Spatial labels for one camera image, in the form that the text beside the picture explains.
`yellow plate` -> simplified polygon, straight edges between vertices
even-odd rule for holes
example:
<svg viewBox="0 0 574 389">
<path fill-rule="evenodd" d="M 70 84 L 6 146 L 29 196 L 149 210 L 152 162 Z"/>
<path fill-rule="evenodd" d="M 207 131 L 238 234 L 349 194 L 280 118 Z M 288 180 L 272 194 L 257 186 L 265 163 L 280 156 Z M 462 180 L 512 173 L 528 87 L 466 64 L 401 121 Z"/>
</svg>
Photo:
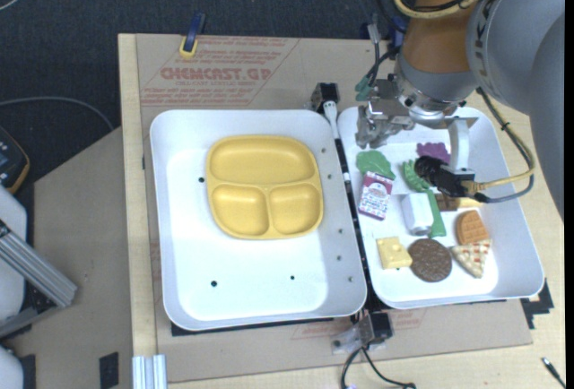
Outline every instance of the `yellow plate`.
<svg viewBox="0 0 574 389">
<path fill-rule="evenodd" d="M 291 137 L 221 139 L 207 154 L 206 184 L 215 221 L 236 238 L 295 238 L 323 218 L 317 162 Z"/>
</svg>

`wooden table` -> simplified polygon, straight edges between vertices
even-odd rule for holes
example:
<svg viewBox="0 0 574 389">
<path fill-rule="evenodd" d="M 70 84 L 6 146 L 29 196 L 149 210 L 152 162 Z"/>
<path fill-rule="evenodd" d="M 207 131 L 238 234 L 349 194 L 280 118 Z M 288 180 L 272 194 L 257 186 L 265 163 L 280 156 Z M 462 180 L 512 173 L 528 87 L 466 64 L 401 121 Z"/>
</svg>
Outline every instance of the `wooden table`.
<svg viewBox="0 0 574 389">
<path fill-rule="evenodd" d="M 321 40 L 309 39 L 308 42 L 306 46 L 309 45 L 309 53 L 317 54 L 317 62 L 328 59 L 348 62 L 349 66 L 353 66 L 356 65 L 353 53 L 357 50 L 364 52 L 364 44 L 358 45 L 357 40 L 326 40 L 330 54 L 325 57 L 320 52 Z M 136 356 L 151 356 L 158 353 L 158 344 L 154 325 L 145 177 L 142 169 L 143 138 L 147 133 L 143 132 L 141 123 L 136 35 L 120 34 L 118 52 L 133 347 Z M 476 95 L 468 99 L 468 104 L 488 114 L 488 109 Z M 512 123 L 515 131 L 532 146 L 528 118 L 508 108 L 502 108 L 501 112 Z M 522 172 L 522 158 L 505 134 L 500 135 L 500 145 L 510 172 Z M 566 378 L 564 225 L 540 173 L 534 189 L 520 200 L 535 239 L 554 306 L 550 314 L 535 317 L 533 344 L 381 362 L 379 368 L 385 376 L 399 381 L 414 381 L 419 388 L 559 387 L 541 361 L 542 357 L 547 357 L 562 377 Z M 170 384 L 170 388 L 336 388 L 339 387 L 340 373 L 340 366 L 319 367 L 177 383 Z M 384 387 L 365 363 L 352 366 L 347 382 L 360 388 Z"/>
</svg>

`white tray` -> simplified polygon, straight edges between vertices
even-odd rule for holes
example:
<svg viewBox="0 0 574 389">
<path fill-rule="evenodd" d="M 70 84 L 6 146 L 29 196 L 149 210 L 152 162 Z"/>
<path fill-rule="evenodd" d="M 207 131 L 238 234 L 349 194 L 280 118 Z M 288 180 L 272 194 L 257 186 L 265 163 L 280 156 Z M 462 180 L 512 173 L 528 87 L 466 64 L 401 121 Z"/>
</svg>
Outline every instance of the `white tray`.
<svg viewBox="0 0 574 389">
<path fill-rule="evenodd" d="M 352 190 L 355 200 L 361 196 L 362 175 L 356 167 L 356 157 L 361 149 L 355 142 L 357 108 L 346 109 L 338 118 L 341 140 L 347 157 Z M 494 128 L 490 120 L 473 108 L 461 108 L 459 117 L 477 117 L 470 129 L 469 168 L 476 173 L 476 180 L 486 182 L 507 177 L 509 171 Z M 484 276 L 475 279 L 453 260 L 451 274 L 440 282 L 425 282 L 417 278 L 410 268 L 383 270 L 378 255 L 377 238 L 399 237 L 401 244 L 409 247 L 420 237 L 410 236 L 400 207 L 400 196 L 412 193 L 405 183 L 402 164 L 417 158 L 417 143 L 445 143 L 450 151 L 447 130 L 432 130 L 418 125 L 412 131 L 402 131 L 388 139 L 380 150 L 391 163 L 396 175 L 387 217 L 383 221 L 360 214 L 362 240 L 373 289 L 390 307 L 407 309 L 437 305 L 489 301 L 504 298 L 534 296 L 544 284 L 544 273 L 526 219 L 517 199 L 505 203 L 484 204 L 476 208 L 492 239 L 491 254 L 487 259 Z M 508 195 L 512 185 L 489 188 L 490 196 Z M 447 227 L 445 237 L 436 237 L 444 246 L 457 243 L 455 220 L 460 212 L 442 212 Z"/>
<path fill-rule="evenodd" d="M 361 309 L 367 287 L 331 133 L 309 110 L 170 110 L 153 120 L 163 303 L 174 324 L 203 331 Z M 290 136 L 313 152 L 325 206 L 315 231 L 258 241 L 217 226 L 200 182 L 207 152 L 245 134 Z"/>
</svg>

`purple and white box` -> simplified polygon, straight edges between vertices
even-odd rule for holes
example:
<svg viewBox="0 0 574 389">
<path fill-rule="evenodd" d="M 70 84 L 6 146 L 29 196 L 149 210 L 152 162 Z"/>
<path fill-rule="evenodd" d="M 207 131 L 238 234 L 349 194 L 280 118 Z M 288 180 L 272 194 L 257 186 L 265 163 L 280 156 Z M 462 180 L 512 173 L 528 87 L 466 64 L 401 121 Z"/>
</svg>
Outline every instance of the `purple and white box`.
<svg viewBox="0 0 574 389">
<path fill-rule="evenodd" d="M 387 217 L 388 201 L 392 189 L 393 181 L 390 178 L 367 172 L 362 180 L 359 212 L 378 220 L 384 220 Z"/>
</svg>

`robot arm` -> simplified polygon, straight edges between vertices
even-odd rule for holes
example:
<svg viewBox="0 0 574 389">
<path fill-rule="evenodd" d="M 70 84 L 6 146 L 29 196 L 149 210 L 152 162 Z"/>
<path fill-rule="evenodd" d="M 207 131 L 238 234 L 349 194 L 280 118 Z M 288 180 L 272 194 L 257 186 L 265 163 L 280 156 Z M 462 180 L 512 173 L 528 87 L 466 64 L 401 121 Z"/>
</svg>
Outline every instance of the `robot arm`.
<svg viewBox="0 0 574 389">
<path fill-rule="evenodd" d="M 415 7 L 395 2 L 412 19 L 392 78 L 377 81 L 360 109 L 360 147 L 377 148 L 414 123 L 445 127 L 480 89 L 530 116 L 543 173 L 563 218 L 565 0 L 417 0 Z M 435 166 L 432 173 L 428 164 L 419 169 L 442 181 L 433 185 L 443 192 L 475 192 L 466 186 L 468 177 L 454 180 L 455 186 L 448 173 L 456 171 Z"/>
</svg>

